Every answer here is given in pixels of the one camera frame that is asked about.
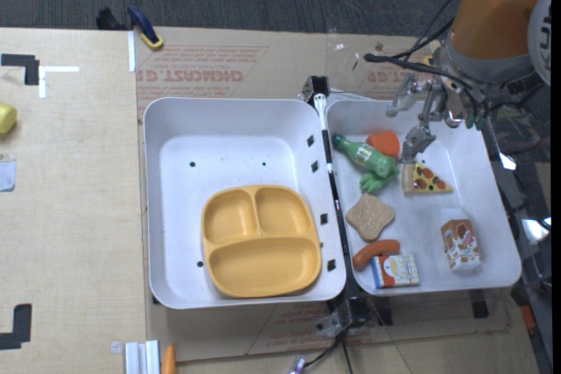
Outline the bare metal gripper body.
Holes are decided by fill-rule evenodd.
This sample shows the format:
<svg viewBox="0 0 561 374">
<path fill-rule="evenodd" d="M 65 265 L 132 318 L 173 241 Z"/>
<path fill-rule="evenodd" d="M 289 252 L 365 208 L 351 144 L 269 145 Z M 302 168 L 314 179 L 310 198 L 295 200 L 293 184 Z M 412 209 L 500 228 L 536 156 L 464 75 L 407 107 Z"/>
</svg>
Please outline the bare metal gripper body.
<svg viewBox="0 0 561 374">
<path fill-rule="evenodd" d="M 458 77 L 433 74 L 427 96 L 429 121 L 444 121 L 450 128 L 483 128 L 487 118 L 484 92 Z"/>
</svg>

